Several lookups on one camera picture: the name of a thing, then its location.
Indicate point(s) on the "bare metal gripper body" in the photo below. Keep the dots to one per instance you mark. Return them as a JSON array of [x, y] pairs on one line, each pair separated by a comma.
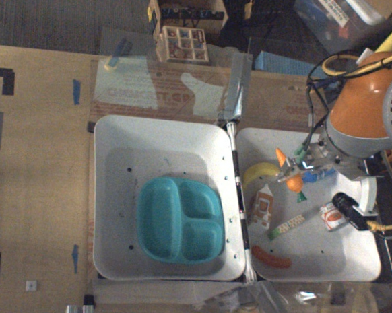
[[324, 159]]

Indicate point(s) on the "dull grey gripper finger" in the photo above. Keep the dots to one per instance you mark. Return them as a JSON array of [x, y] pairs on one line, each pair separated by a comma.
[[287, 177], [292, 164]]

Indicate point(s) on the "orange carrot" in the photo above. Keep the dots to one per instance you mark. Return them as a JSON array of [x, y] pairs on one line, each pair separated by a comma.
[[295, 185]]

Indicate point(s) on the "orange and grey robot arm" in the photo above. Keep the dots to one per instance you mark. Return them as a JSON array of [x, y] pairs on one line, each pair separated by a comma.
[[358, 108]]

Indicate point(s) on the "blue bottle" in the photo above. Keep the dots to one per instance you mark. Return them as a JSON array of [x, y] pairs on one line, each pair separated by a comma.
[[311, 177]]

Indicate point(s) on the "yellow banana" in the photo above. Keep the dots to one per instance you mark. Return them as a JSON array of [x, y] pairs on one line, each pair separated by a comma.
[[257, 170]]

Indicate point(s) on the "white and orange carton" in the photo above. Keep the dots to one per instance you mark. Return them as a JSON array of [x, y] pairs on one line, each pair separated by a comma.
[[263, 206]]

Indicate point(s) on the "green and white long packet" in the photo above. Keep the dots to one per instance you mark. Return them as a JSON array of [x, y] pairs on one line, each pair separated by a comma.
[[286, 226]]

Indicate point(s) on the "white and orange can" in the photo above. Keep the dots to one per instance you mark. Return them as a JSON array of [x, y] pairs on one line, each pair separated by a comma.
[[332, 218]]

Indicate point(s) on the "white plastic tray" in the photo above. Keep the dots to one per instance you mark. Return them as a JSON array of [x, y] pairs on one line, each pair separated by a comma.
[[170, 143], [313, 253]]

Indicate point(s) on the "red sausage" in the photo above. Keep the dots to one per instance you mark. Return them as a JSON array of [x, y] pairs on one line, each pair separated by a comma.
[[270, 259]]

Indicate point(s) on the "blue divided plate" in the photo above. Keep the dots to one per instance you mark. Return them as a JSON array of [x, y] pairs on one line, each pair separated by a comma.
[[159, 217]]

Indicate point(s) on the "black cylinder on white bracket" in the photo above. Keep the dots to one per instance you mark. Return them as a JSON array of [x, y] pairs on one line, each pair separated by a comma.
[[347, 205]]

